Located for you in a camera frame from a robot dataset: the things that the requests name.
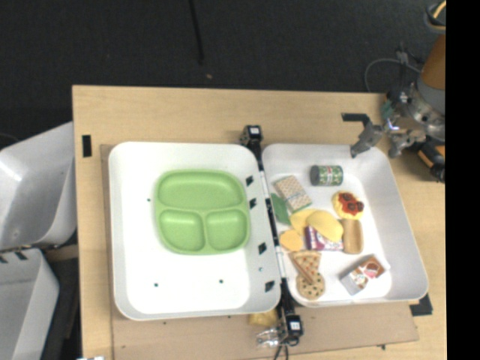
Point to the green can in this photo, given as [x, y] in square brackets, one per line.
[326, 175]

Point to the green toy leaf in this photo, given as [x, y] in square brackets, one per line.
[279, 210]

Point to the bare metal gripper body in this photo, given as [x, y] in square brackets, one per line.
[425, 116]

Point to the pale yellow toy crisp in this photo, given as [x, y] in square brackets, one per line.
[298, 221]

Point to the thin black and white rod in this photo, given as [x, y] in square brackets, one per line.
[278, 251]

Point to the brown toy biscuit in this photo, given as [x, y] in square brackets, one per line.
[313, 289]

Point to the yellow toy spaghetti with meatballs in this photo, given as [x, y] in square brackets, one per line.
[348, 204]

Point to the toy pizza slice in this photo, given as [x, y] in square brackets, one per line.
[306, 263]

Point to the clear plastic packet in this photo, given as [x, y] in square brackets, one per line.
[269, 338]

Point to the white plastic tray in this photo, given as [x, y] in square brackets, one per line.
[397, 238]
[135, 238]

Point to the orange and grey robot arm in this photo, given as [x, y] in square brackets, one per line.
[435, 69]

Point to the orange round toy crisp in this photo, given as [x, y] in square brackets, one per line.
[291, 240]

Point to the green divided plate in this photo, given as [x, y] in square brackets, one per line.
[200, 189]

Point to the grey and brown carton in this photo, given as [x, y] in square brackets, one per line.
[362, 276]

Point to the brown toy bread roll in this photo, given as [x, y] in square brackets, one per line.
[352, 236]

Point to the large yellow toy crisp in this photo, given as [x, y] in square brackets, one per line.
[326, 225]

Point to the purple packet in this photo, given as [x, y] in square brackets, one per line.
[318, 243]

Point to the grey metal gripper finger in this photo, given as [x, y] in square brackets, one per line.
[403, 143]
[365, 139]

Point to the green patterned carton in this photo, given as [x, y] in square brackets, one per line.
[292, 193]

